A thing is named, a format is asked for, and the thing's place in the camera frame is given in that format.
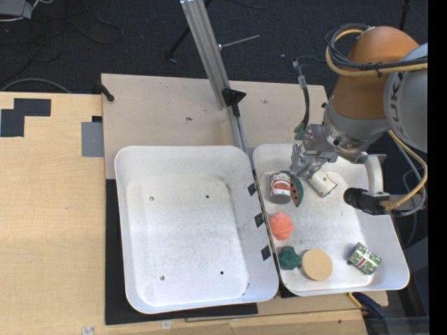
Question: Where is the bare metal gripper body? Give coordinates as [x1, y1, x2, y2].
[297, 124, 369, 164]

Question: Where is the white can with red dots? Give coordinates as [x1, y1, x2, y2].
[307, 171, 338, 198]

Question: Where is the red and green watermelon slice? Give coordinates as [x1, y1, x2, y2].
[288, 174, 305, 208]

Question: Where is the red and white can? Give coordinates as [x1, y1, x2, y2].
[268, 171, 293, 205]

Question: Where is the white plastic tray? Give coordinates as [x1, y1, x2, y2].
[114, 144, 281, 315]
[251, 142, 411, 297]

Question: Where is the orange toy cupcake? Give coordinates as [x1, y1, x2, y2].
[268, 211, 295, 241]

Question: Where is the green toy broccoli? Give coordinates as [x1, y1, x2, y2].
[277, 246, 302, 271]

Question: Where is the tan round biscuit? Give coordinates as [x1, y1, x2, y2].
[301, 248, 334, 281]

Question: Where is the green and white can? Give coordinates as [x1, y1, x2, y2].
[346, 241, 382, 276]

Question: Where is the pale wood board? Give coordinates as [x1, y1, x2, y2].
[101, 73, 390, 325]

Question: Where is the black cylinder on white bracket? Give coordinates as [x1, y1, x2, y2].
[343, 153, 391, 216]

